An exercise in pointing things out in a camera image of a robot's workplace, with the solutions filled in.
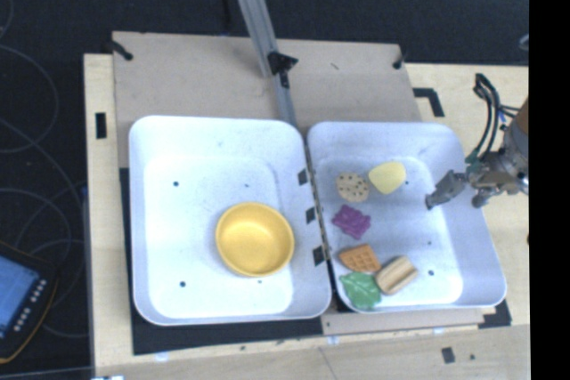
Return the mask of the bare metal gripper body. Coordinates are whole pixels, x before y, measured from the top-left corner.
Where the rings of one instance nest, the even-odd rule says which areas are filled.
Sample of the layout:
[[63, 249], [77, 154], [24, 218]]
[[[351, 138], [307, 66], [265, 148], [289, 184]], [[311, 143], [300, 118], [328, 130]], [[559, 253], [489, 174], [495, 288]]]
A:
[[468, 183], [477, 197], [494, 197], [506, 193], [528, 195], [528, 159], [522, 153], [508, 150], [489, 152], [467, 167]]

